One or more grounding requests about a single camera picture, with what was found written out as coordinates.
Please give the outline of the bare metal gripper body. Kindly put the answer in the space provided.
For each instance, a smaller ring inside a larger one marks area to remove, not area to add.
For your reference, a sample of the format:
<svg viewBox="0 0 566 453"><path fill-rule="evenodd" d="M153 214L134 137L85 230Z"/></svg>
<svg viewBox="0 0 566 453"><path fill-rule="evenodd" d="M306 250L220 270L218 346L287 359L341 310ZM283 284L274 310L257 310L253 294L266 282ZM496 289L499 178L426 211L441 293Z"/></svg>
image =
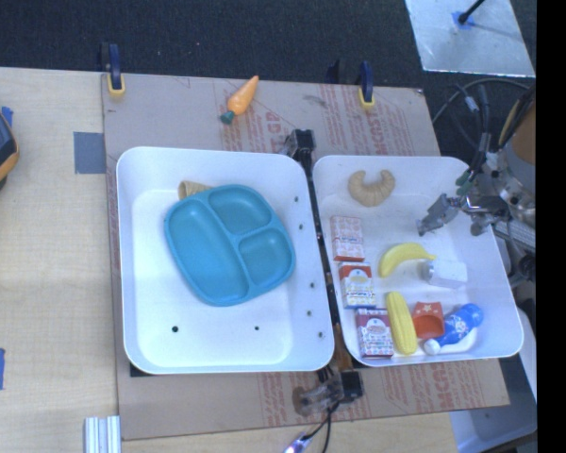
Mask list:
<svg viewBox="0 0 566 453"><path fill-rule="evenodd" d="M535 166L517 157L487 157L491 190L507 205L513 218L536 227Z"/></svg>

